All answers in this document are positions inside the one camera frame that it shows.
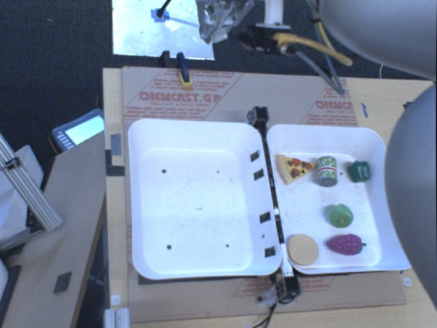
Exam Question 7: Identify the brown cardboard board, red print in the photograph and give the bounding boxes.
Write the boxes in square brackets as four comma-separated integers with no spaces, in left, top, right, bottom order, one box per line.
[122,66,408,324]

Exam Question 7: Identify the yellow pizza slice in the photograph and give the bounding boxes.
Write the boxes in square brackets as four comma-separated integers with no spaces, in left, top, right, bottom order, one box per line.
[275,153,319,186]

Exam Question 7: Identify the thin black and white rod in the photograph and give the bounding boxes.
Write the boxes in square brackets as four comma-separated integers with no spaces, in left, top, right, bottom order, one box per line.
[257,121,295,278]

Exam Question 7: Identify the white plastic tray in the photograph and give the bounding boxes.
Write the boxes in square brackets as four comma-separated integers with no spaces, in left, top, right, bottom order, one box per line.
[266,124,412,275]
[127,118,283,281]

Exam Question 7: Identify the green and white can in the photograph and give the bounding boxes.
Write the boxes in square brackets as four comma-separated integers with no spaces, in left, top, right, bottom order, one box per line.
[316,156,339,187]

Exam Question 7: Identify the green bell pepper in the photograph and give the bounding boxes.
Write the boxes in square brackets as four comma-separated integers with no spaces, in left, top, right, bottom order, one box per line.
[347,160,371,184]

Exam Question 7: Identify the green apple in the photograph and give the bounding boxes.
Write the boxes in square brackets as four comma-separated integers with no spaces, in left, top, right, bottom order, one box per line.
[323,203,354,229]

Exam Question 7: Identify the tan round biscuit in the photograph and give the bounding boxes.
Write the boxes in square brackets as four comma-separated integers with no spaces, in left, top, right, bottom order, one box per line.
[286,234,320,267]

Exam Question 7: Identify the purple grapes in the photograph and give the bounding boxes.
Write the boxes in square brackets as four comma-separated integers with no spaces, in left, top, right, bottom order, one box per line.
[325,233,367,257]

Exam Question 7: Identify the black cylinder on white bracket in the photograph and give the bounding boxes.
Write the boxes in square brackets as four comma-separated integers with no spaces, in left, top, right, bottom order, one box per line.
[238,0,292,53]

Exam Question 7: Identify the black block with thin wires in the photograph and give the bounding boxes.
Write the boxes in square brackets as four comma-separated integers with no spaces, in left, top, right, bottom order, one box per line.
[246,105,271,128]
[275,274,302,304]

